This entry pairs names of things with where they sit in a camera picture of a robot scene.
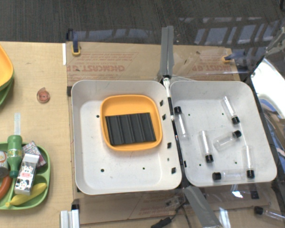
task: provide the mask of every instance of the toy banana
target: toy banana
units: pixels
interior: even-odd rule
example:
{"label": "toy banana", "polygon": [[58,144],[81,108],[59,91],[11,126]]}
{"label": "toy banana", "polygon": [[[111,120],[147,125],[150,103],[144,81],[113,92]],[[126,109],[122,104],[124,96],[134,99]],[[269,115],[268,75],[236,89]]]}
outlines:
{"label": "toy banana", "polygon": [[38,196],[39,194],[41,194],[45,189],[47,188],[47,184],[46,183],[38,183],[35,184],[32,187],[32,192],[31,195],[24,195],[24,194],[18,194],[15,195],[10,202],[6,202],[5,206],[9,207],[10,205],[20,205],[23,204],[31,199],[33,199],[34,197]]}

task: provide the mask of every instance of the clear plastic tube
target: clear plastic tube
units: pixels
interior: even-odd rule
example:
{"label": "clear plastic tube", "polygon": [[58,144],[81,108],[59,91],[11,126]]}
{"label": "clear plastic tube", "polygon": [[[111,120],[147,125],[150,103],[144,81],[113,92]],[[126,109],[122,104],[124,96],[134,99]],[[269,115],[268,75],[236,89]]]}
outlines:
{"label": "clear plastic tube", "polygon": [[242,157],[243,157],[243,165],[246,168],[247,178],[253,179],[255,177],[254,170],[254,156],[253,156],[253,148],[252,146],[245,145],[242,149]]}
{"label": "clear plastic tube", "polygon": [[241,181],[246,179],[245,170],[226,170],[214,172],[212,174],[214,181]]}
{"label": "clear plastic tube", "polygon": [[222,151],[228,146],[231,146],[240,136],[242,136],[241,131],[236,130],[234,132],[228,132],[218,138],[213,140],[213,146],[218,150]]}
{"label": "clear plastic tube", "polygon": [[258,216],[268,219],[268,221],[276,220],[276,221],[284,223],[285,225],[285,213],[280,212],[278,210],[255,206],[254,213]]}
{"label": "clear plastic tube", "polygon": [[188,128],[185,120],[185,116],[181,111],[181,107],[174,108],[175,124],[178,138],[180,141],[190,142],[190,135],[188,134]]}
{"label": "clear plastic tube", "polygon": [[212,146],[208,140],[208,132],[207,131],[200,131],[199,132],[199,145],[200,145],[200,150],[202,154],[205,156],[206,162],[207,163],[212,163],[213,162],[213,149]]}
{"label": "clear plastic tube", "polygon": [[225,110],[225,112],[228,114],[228,116],[231,118],[231,121],[233,124],[239,124],[240,120],[238,117],[238,114],[234,110],[234,107],[231,105],[230,101],[228,100],[227,96],[223,97],[222,105]]}

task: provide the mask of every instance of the green plate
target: green plate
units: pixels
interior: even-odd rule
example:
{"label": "green plate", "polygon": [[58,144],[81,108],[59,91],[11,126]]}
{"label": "green plate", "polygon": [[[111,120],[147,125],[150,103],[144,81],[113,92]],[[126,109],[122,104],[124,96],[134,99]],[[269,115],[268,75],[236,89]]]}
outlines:
{"label": "green plate", "polygon": [[14,75],[13,77],[11,78],[9,84],[2,90],[0,90],[0,106],[2,105],[2,103],[4,102],[6,96],[8,95],[9,91],[10,91],[10,88],[13,84],[13,80],[14,79]]}
{"label": "green plate", "polygon": [[[39,194],[38,196],[34,197],[33,199],[17,206],[9,206],[8,208],[5,206],[6,202],[11,201],[14,194],[14,186],[16,182],[16,178],[13,179],[12,185],[9,188],[8,193],[0,200],[0,209],[12,209],[12,210],[19,210],[19,209],[29,209],[32,207],[37,206],[40,204],[48,193],[48,187],[49,187],[49,180],[50,180],[50,158],[48,155],[48,152],[41,146],[37,145],[39,151],[41,152],[43,158],[46,160],[46,165],[40,167],[36,171],[36,176],[34,179],[34,185],[37,183],[45,182],[47,184],[47,188],[43,191],[43,193]],[[8,149],[8,143],[7,142],[0,142],[0,150],[1,151],[7,151]]]}

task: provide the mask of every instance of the black grooved block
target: black grooved block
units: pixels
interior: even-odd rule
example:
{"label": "black grooved block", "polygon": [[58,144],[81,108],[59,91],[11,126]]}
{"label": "black grooved block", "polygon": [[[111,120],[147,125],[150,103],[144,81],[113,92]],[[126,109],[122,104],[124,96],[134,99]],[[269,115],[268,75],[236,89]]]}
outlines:
{"label": "black grooved block", "polygon": [[111,145],[156,141],[150,113],[105,117]]}

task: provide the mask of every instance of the table surface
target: table surface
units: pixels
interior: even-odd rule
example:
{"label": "table surface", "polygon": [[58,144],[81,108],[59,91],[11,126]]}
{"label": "table surface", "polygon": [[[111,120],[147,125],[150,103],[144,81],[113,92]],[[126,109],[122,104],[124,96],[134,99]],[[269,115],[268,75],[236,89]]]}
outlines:
{"label": "table surface", "polygon": [[[0,227],[59,227],[59,214],[73,202],[72,158],[67,96],[67,69],[63,65],[62,44],[0,42],[10,57],[15,80],[8,98],[0,106],[0,142],[14,134],[14,114],[21,114],[21,136],[44,147],[51,158],[51,179],[47,198],[26,210],[0,210]],[[50,101],[41,104],[37,92],[45,87]],[[274,192],[271,207],[278,208]],[[216,211],[225,227],[284,227],[255,218],[251,208]],[[82,225],[82,227],[150,227],[160,218]],[[201,227],[194,214],[192,227]],[[169,227],[187,227],[184,215],[177,215]]]}

